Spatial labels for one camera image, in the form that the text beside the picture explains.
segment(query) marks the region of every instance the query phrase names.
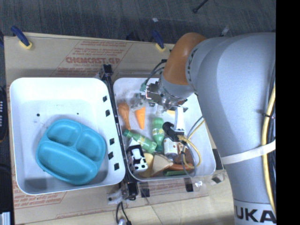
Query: white band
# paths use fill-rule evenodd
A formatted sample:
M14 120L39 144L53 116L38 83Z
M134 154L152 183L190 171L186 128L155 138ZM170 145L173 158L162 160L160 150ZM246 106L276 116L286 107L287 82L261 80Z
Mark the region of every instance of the white band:
M252 158L260 157L262 155L274 151L275 149L276 149L276 139L269 144L266 144L264 146L259 146L257 148L254 148L246 152L230 155L227 157L221 157L221 161L223 165L238 163Z

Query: blue divided tray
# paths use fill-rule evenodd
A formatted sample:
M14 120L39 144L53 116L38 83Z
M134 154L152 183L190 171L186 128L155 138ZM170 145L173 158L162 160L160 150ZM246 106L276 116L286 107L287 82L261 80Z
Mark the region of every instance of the blue divided tray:
M60 119L45 131L36 159L52 176L83 185L97 175L105 152L105 140L96 131L74 120Z

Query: green bottle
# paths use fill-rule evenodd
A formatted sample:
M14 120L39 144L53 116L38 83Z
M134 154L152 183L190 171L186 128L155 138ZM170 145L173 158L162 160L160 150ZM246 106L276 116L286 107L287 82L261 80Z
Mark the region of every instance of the green bottle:
M152 136L154 141L157 143L157 147L155 149L156 152L163 152L162 142L165 137L163 123L164 120L159 117L156 117L152 120Z
M130 132L127 129L123 132L123 136L129 137L129 138L132 137L134 140L136 140L142 146L142 149L146 150L148 153L153 153L157 146L157 144L155 142L151 141L149 138L147 138L141 134L138 134L138 133Z

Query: toy carrot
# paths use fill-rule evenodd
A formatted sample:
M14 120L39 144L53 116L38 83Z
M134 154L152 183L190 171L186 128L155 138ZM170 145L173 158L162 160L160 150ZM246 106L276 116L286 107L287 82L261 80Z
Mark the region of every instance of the toy carrot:
M139 123L140 129L144 129L145 127L145 108L146 107L144 106L138 110L135 110L135 115Z
M118 104L118 112L122 119L125 122L125 127L129 131L131 130L130 124L129 124L129 106L126 102L122 102Z

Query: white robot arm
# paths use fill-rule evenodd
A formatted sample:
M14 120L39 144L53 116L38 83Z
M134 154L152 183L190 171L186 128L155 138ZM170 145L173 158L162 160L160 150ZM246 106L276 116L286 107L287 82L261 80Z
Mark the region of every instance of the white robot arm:
M277 223L266 160L249 155L265 145L264 121L272 119L265 114L270 98L275 100L275 44L275 33L210 39L187 33L172 49L156 88L152 84L146 91L146 96L159 94L157 103L166 110L184 104L192 93L198 96L219 154L227 158L236 225ZM243 153L246 160L230 157Z

